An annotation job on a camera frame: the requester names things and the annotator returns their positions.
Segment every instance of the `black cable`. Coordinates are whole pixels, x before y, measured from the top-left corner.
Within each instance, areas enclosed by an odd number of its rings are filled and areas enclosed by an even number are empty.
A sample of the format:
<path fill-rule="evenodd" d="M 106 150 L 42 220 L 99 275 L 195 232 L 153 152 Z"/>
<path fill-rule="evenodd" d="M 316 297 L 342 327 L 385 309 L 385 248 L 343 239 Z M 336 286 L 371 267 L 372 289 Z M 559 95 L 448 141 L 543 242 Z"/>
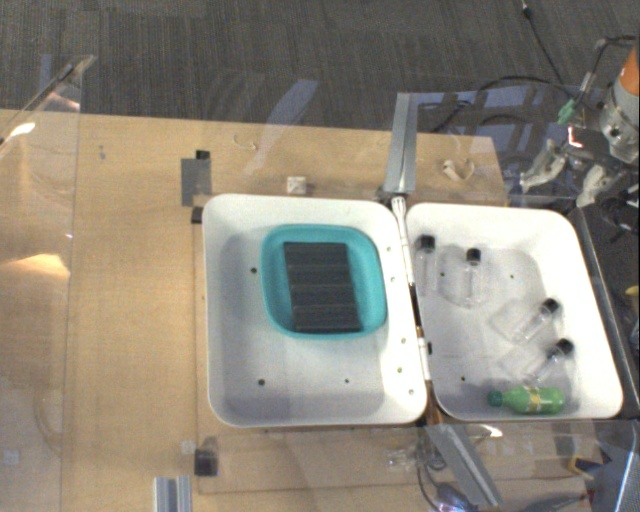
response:
<path fill-rule="evenodd" d="M 546 57 L 547 62 L 549 63 L 549 66 L 551 66 L 551 69 L 553 70 L 553 74 L 555 75 L 556 79 L 558 80 L 558 82 L 564 85 L 564 80 L 560 75 L 560 71 L 558 71 L 558 68 L 553 62 L 553 59 L 551 58 L 549 51 L 547 50 L 544 43 L 542 42 L 542 39 L 540 38 L 538 29 L 533 23 L 533 12 L 529 8 L 529 6 L 526 4 L 526 2 L 524 2 L 524 0 L 522 1 L 522 16 L 524 16 L 524 18 L 529 22 L 529 26 L 531 27 L 531 32 L 533 32 L 533 37 L 535 38 L 536 42 L 538 43 L 538 46 L 542 50 L 542 53 L 544 53 L 544 56 Z"/>
<path fill-rule="evenodd" d="M 593 80 L 595 72 L 598 69 L 598 65 L 600 64 L 600 60 L 602 59 L 602 56 L 604 55 L 604 52 L 607 48 L 609 48 L 610 46 L 617 46 L 619 48 L 629 48 L 630 44 L 626 44 L 625 41 L 630 43 L 632 41 L 637 41 L 637 40 L 638 40 L 638 37 L 627 35 L 627 34 L 623 34 L 615 37 L 605 36 L 602 39 L 599 39 L 595 46 L 596 54 L 593 59 L 593 64 L 591 66 L 591 70 L 587 73 L 586 78 L 588 80 Z M 582 84 L 582 87 L 580 88 L 580 92 L 575 98 L 576 104 L 579 104 L 582 102 L 589 88 L 590 88 L 590 84 L 585 84 L 585 83 Z"/>
<path fill-rule="evenodd" d="M 544 78 L 538 78 L 537 76 L 530 76 L 530 75 L 505 75 L 505 76 L 501 76 L 500 78 L 496 78 L 495 80 L 491 80 L 491 81 L 486 82 L 483 85 L 481 85 L 476 90 L 476 94 L 479 93 L 479 92 L 486 91 L 487 89 L 490 89 L 494 85 L 498 85 L 498 84 L 501 84 L 503 82 L 513 82 L 513 81 L 533 82 L 533 83 L 538 83 L 538 84 L 549 85 L 549 86 L 553 87 L 554 89 L 562 91 L 567 96 L 567 98 L 573 98 L 573 94 L 566 87 L 563 87 L 562 85 L 554 84 L 554 83 L 550 82 L 549 80 L 545 80 Z M 432 103 L 425 104 L 425 106 L 432 106 L 432 105 L 433 105 Z M 446 128 L 449 125 L 449 123 L 451 121 L 453 121 L 453 119 L 455 119 L 455 117 L 460 112 L 462 112 L 464 109 L 466 109 L 467 107 L 469 107 L 471 105 L 473 105 L 473 104 L 470 101 L 467 101 L 467 100 L 459 101 L 456 104 L 456 107 L 447 116 L 447 118 L 444 121 L 442 121 L 441 123 L 439 123 L 438 125 L 436 125 L 430 131 L 430 133 L 439 133 L 440 130 L 442 130 L 443 128 Z"/>
<path fill-rule="evenodd" d="M 489 121 L 494 121 L 496 119 L 511 119 L 512 121 L 517 121 L 523 124 L 528 122 L 524 117 L 516 116 L 513 114 L 494 114 L 492 116 L 485 117 L 482 121 L 480 121 L 480 126 L 485 126 Z"/>
<path fill-rule="evenodd" d="M 417 471 L 418 471 L 418 486 L 420 487 L 420 492 L 422 493 L 422 496 L 424 497 L 425 501 L 431 506 L 431 508 L 433 508 L 433 510 L 435 512 L 437 512 L 439 507 L 436 506 L 436 504 L 429 497 L 429 495 L 427 494 L 426 489 L 424 488 L 424 481 L 422 480 L 422 474 L 420 473 L 420 465 L 418 465 Z"/>

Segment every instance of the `bottle cap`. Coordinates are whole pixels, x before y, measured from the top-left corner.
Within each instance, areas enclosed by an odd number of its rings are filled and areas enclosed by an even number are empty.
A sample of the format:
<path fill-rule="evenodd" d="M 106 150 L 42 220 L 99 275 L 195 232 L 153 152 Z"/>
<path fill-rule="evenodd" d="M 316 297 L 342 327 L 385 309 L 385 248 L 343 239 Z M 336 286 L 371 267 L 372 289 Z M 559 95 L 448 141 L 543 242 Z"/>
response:
<path fill-rule="evenodd" d="M 571 343 L 568 339 L 562 338 L 558 343 L 556 343 L 556 347 L 562 350 L 564 355 L 570 354 L 573 352 L 573 343 Z"/>
<path fill-rule="evenodd" d="M 472 265 L 473 264 L 477 265 L 478 263 L 480 263 L 481 259 L 482 259 L 482 253 L 480 252 L 480 249 L 476 249 L 474 247 L 467 251 L 467 261 Z"/>
<path fill-rule="evenodd" d="M 548 309 L 550 313 L 555 313 L 560 308 L 560 304 L 554 299 L 547 299 L 542 303 L 542 307 Z"/>
<path fill-rule="evenodd" d="M 436 239 L 431 235 L 422 235 L 418 239 L 418 249 L 426 252 L 433 252 L 436 248 Z"/>
<path fill-rule="evenodd" d="M 489 391 L 487 401 L 491 407 L 502 407 L 502 393 L 500 391 Z"/>

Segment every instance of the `clear vial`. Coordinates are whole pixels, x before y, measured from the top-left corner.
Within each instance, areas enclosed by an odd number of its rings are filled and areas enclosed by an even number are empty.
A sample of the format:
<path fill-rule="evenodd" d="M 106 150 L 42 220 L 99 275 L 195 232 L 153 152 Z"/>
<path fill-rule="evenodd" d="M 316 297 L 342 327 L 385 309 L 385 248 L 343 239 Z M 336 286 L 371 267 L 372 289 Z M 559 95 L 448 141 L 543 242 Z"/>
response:
<path fill-rule="evenodd" d="M 553 315 L 560 309 L 560 304 L 554 299 L 546 299 L 532 314 L 523 318 L 514 329 L 511 341 L 513 343 L 527 343 L 535 338 L 542 328 L 550 323 Z"/>
<path fill-rule="evenodd" d="M 420 295 L 437 288 L 436 270 L 436 239 L 422 235 L 416 251 L 416 284 Z"/>
<path fill-rule="evenodd" d="M 564 364 L 573 352 L 573 343 L 562 338 L 544 352 L 543 357 L 538 357 L 531 361 L 524 371 L 523 382 L 530 386 L 537 386 L 543 382 L 554 369 Z"/>
<path fill-rule="evenodd" d="M 482 302 L 482 252 L 471 248 L 467 251 L 464 266 L 464 291 L 462 303 L 466 307 L 473 307 Z"/>

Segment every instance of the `gray carpet floor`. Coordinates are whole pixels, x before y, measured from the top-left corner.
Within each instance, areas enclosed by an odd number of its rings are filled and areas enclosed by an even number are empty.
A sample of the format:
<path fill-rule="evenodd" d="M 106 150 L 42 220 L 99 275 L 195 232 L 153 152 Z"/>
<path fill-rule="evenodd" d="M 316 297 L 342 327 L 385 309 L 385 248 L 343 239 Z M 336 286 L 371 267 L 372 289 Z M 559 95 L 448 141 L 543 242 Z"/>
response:
<path fill-rule="evenodd" d="M 572 85 L 597 39 L 640 22 L 637 0 L 529 6 Z M 98 57 L 85 112 L 265 122 L 299 94 L 296 122 L 353 128 L 388 127 L 398 91 L 554 79 L 519 0 L 0 0 L 0 107 L 23 105 L 43 67 L 74 54 Z M 607 56 L 601 85 L 625 52 Z"/>

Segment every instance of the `black sponge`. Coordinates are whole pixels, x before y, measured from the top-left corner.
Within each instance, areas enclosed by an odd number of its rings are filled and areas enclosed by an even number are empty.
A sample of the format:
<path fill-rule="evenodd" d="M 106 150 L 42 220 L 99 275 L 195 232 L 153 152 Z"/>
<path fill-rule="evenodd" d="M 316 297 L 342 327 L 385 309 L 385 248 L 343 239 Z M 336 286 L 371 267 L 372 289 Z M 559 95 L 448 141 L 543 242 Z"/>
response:
<path fill-rule="evenodd" d="M 296 332 L 362 329 L 345 244 L 285 242 L 284 258 Z"/>

